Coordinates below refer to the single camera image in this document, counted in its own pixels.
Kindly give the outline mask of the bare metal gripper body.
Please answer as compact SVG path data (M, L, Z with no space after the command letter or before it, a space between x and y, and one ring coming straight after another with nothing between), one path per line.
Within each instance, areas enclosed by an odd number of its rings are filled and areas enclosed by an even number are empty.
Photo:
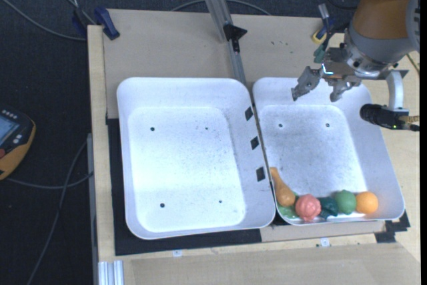
M322 73L334 79L381 79L382 74L396 64L393 60L374 59L354 46L333 47L324 56Z

